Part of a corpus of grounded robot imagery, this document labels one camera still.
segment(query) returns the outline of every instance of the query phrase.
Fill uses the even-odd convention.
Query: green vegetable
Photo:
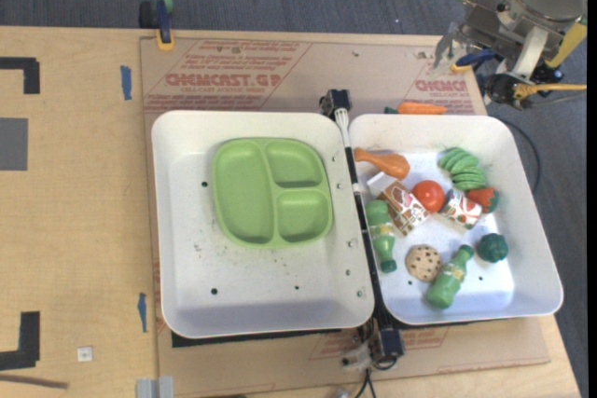
[[[507,253],[506,239],[501,234],[486,234],[477,244],[477,254],[487,262],[499,262],[506,258]]]

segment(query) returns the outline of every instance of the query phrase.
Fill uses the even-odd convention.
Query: wooden table
[[[38,95],[23,94],[22,72],[0,70],[0,117],[28,118],[27,171],[0,171],[0,351],[16,349],[21,312],[41,312],[41,359],[32,368],[0,372],[0,379],[67,383],[66,397],[117,398],[134,396],[137,378],[159,374],[139,50],[139,39],[147,34],[0,30],[0,57],[35,57],[41,65]],[[239,33],[205,34],[233,38]],[[389,35],[243,37],[400,41]],[[121,65],[132,71],[128,101],[123,101]],[[140,294],[146,296],[146,332],[137,308]],[[554,317],[539,321],[548,364],[380,380],[377,395],[579,396]],[[93,347],[93,359],[79,361],[77,349],[86,346]],[[249,396],[324,398],[337,388]],[[354,393],[358,386],[344,388]]]

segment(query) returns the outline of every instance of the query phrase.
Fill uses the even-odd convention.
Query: carrot
[[[431,103],[403,102],[397,110],[402,115],[442,115],[447,108]]]

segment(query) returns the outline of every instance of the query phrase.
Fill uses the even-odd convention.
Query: cardboard
[[[448,113],[483,115],[472,74],[431,77],[437,40],[405,45],[178,38],[172,51],[142,39],[147,151],[156,118],[175,109],[318,112],[329,89],[348,89],[351,117],[382,113],[403,101],[444,105]],[[207,397],[357,383],[343,367],[358,345],[355,330],[273,339],[173,347],[161,317],[160,258],[153,164],[147,155],[161,376],[174,377],[177,395]],[[416,377],[549,360],[536,320],[413,328],[404,331],[400,366],[376,379]]]

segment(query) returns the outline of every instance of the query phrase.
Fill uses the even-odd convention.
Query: blue tape
[[[120,81],[122,83],[122,93],[124,94],[124,99],[132,100],[131,68],[126,65],[120,65]]]
[[[147,305],[146,295],[142,292],[139,294],[139,301],[137,302],[137,309],[141,317],[141,325],[143,326],[143,333],[147,332]]]

